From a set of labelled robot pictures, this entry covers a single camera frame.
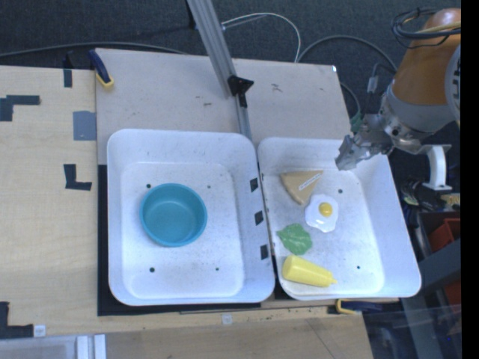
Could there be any teal bowl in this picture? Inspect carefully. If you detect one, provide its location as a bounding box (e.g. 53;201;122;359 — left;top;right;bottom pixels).
139;182;209;248

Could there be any white plastic tray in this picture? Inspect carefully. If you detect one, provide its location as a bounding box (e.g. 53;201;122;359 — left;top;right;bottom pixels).
257;136;423;301
106;128;276;307

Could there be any green lettuce leaf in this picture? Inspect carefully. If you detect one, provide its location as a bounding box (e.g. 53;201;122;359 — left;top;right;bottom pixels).
275;223;314;257

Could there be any white and yellow fried egg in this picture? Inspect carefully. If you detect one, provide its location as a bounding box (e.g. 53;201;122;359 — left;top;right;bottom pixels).
304;194;340;233

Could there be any yellow squeeze bottle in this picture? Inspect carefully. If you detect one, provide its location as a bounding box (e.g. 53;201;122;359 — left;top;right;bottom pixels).
281;254;338;288

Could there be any pale wood board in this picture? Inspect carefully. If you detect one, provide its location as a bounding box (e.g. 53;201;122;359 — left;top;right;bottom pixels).
95;48;400;316

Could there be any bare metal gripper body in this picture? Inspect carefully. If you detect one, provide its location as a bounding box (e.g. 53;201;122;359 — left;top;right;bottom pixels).
353;112;432;157

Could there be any tan bread slice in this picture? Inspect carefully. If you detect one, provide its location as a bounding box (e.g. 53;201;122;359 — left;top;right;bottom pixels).
279;169;324;206

